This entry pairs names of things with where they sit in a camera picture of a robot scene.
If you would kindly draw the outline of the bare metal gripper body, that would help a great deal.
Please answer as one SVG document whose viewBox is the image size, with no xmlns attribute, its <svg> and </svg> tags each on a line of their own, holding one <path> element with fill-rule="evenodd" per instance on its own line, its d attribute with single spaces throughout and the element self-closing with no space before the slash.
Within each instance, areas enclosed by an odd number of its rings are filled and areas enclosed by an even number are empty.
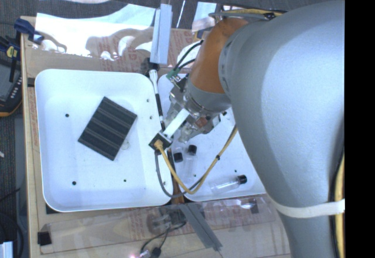
<svg viewBox="0 0 375 258">
<path fill-rule="evenodd" d="M 204 92 L 200 92 L 188 77 L 174 77 L 171 82 L 173 87 L 169 93 L 171 104 L 165 117 L 166 127 L 185 109 L 189 115 L 178 127 L 180 135 L 199 135 L 211 132 L 220 122 L 221 111 L 210 110 L 198 102 L 200 95 L 204 99 Z"/>
</svg>

